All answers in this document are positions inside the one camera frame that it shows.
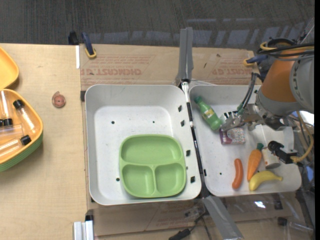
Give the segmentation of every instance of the green divided tray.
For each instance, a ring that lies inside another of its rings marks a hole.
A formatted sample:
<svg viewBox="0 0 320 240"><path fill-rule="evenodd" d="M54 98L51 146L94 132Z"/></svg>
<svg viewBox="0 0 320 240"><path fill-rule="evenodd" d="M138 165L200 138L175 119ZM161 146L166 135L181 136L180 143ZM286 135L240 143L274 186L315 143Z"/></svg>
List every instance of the green divided tray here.
<svg viewBox="0 0 320 240"><path fill-rule="evenodd" d="M119 167L125 190L139 198L170 197L186 185L180 143L161 134L133 135L120 146Z"/></svg>

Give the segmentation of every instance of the orange carrot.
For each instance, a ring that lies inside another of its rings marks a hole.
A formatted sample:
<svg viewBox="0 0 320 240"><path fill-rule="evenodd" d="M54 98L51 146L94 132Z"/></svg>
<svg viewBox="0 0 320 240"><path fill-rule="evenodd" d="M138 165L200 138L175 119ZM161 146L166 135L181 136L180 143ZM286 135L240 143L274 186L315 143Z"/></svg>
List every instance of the orange carrot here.
<svg viewBox="0 0 320 240"><path fill-rule="evenodd" d="M232 187L234 189L238 189L242 183L244 178L244 168L242 166L242 162L239 158L234 160L234 167L235 167L235 177L232 183Z"/></svg>
<svg viewBox="0 0 320 240"><path fill-rule="evenodd" d="M260 164L260 161L262 159L262 152L261 149L264 147L262 143L258 143L256 145L256 149L252 150L249 156L248 160L248 170L246 179L250 181L252 176L255 174L256 170L258 169L258 166Z"/></svg>

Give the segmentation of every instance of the plastic bottle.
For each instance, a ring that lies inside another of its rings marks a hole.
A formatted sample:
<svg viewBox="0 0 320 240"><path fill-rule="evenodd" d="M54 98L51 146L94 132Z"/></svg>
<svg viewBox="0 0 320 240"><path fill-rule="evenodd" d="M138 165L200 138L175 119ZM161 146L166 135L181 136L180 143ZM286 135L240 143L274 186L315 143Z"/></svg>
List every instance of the plastic bottle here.
<svg viewBox="0 0 320 240"><path fill-rule="evenodd" d="M13 109L4 90L0 91L0 119L4 126L12 126Z"/></svg>
<svg viewBox="0 0 320 240"><path fill-rule="evenodd" d="M22 124L0 127L0 144L12 138L24 136Z"/></svg>
<svg viewBox="0 0 320 240"><path fill-rule="evenodd" d="M20 116L20 118L22 119L23 125L26 124L29 127L30 131L33 134L35 134L37 132L37 128L35 124L32 122L32 120L30 119L29 117L30 112L28 111L28 108L25 107L25 104L23 103L23 101L20 99L17 99L13 102L13 106L17 111L17 115Z"/></svg>
<svg viewBox="0 0 320 240"><path fill-rule="evenodd" d="M290 228L308 233L309 236L312 236L314 233L314 227L306 224L304 221L300 221L295 217L278 217L278 225L280 226L289 226Z"/></svg>
<svg viewBox="0 0 320 240"><path fill-rule="evenodd" d="M210 128L214 131L219 130L222 125L221 119L217 116L216 112L211 106L206 104L201 96L198 96L194 99L194 102L198 104L200 108L200 113L204 120L210 125Z"/></svg>
<svg viewBox="0 0 320 240"><path fill-rule="evenodd" d="M0 158L11 154L13 152L16 152L23 146L27 145L29 142L31 142L31 138L29 135L23 136L22 138L13 138L2 145L0 145Z"/></svg>

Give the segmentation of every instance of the bottle label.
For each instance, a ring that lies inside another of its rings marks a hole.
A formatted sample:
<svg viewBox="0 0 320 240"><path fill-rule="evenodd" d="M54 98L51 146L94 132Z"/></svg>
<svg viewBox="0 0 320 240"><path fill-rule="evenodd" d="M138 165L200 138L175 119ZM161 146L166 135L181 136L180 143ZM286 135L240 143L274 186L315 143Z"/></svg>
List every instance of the bottle label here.
<svg viewBox="0 0 320 240"><path fill-rule="evenodd" d="M212 117L215 114L214 110L212 108L206 110L203 112L202 116L204 119L209 119L210 117Z"/></svg>

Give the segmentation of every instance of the yellow banana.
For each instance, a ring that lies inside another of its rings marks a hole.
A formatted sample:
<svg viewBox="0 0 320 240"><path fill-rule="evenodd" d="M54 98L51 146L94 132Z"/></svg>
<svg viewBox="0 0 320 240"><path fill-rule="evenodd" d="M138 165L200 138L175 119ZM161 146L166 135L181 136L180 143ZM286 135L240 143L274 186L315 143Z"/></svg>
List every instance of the yellow banana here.
<svg viewBox="0 0 320 240"><path fill-rule="evenodd" d="M281 176L275 175L272 171L269 170L263 170L260 172L257 172L255 175L252 176L252 178L249 181L249 190L254 191L256 190L261 183L265 181L272 181L272 180L278 180L282 181Z"/></svg>

